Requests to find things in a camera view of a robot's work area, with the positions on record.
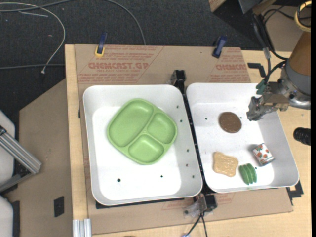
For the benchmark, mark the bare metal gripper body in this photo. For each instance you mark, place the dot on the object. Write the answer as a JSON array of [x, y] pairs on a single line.
[[276, 96]]

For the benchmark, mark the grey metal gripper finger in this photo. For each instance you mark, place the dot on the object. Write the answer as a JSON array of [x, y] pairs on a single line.
[[253, 108], [262, 111]]

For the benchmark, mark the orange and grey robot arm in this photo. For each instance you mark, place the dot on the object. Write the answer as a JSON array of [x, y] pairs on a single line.
[[301, 58]]

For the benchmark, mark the brown round biscuit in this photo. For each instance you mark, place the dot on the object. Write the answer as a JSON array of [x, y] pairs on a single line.
[[230, 122]]

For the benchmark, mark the white can with red print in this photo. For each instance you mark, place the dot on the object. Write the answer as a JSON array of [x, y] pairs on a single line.
[[263, 154]]

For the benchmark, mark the white plastic tray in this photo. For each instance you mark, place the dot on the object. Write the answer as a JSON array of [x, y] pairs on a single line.
[[138, 184], [222, 142]]

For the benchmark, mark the tan toy bread slice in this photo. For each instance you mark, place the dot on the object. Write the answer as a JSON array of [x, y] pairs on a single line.
[[225, 164]]

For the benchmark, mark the green ridged toy vegetable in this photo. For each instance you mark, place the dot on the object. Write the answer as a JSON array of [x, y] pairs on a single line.
[[248, 173]]

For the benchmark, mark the brown cardboard board, red print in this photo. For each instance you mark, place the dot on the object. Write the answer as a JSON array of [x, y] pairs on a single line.
[[153, 65]]

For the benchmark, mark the green divided plate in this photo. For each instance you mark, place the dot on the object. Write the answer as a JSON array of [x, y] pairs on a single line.
[[142, 131]]

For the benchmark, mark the black cylinder on white bracket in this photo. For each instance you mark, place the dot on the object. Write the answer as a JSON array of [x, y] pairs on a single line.
[[303, 135]]

